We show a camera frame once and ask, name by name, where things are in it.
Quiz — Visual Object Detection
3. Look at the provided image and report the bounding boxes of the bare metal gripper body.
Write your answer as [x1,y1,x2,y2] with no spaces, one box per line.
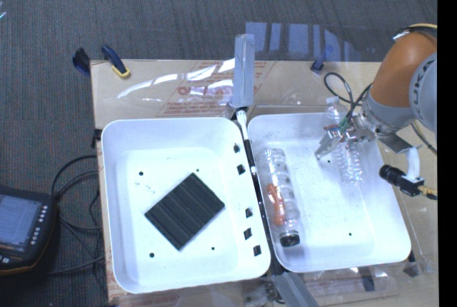
[326,112,377,145]

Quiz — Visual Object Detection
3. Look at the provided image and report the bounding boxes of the clear plastic bottle white cap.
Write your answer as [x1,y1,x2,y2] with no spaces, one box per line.
[323,96,366,187]

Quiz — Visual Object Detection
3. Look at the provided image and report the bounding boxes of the clear plastic bottle black cap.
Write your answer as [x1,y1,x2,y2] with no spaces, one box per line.
[263,147,303,248]

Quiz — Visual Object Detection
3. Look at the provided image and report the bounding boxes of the white plastic tray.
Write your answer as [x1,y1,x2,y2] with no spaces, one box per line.
[246,111,413,274]
[101,116,272,295]

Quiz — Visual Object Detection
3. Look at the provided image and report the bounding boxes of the black ribbed rectangular pad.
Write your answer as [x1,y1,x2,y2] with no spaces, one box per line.
[144,172,226,252]

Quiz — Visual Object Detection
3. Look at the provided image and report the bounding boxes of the brown cardboard board red print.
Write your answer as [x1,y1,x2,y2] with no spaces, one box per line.
[89,59,438,303]

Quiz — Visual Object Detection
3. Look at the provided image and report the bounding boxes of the black cylinder on white bracket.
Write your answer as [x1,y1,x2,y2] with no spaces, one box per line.
[378,146,426,198]

